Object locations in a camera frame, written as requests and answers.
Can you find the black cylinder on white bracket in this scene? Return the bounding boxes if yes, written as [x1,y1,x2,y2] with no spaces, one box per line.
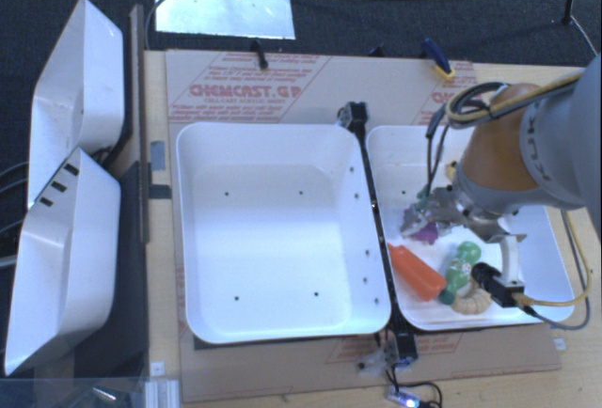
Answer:
[471,234,526,309]

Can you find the purple grapes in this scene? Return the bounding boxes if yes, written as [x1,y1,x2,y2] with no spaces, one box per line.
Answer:
[412,221,442,244]

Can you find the orange bottle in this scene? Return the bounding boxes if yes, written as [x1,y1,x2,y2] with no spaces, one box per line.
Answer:
[387,243,448,303]

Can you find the thin black and white rod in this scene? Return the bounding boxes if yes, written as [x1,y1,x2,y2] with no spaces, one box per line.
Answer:
[350,117,406,337]

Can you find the green bottle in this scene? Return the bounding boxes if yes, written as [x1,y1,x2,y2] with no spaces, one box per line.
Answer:
[437,240,483,306]

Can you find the black block with thin wires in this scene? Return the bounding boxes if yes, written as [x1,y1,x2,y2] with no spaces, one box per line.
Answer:
[384,330,420,369]
[337,101,371,131]

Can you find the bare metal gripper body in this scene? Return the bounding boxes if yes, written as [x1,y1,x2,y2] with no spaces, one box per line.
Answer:
[424,185,528,244]

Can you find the beige doughnut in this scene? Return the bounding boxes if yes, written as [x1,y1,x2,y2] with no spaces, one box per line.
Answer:
[451,287,493,317]

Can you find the brown cardboard board red print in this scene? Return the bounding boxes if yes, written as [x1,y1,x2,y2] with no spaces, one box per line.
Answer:
[164,49,563,404]

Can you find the white plastic tray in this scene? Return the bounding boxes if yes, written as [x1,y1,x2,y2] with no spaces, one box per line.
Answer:
[175,121,393,346]
[365,124,577,333]

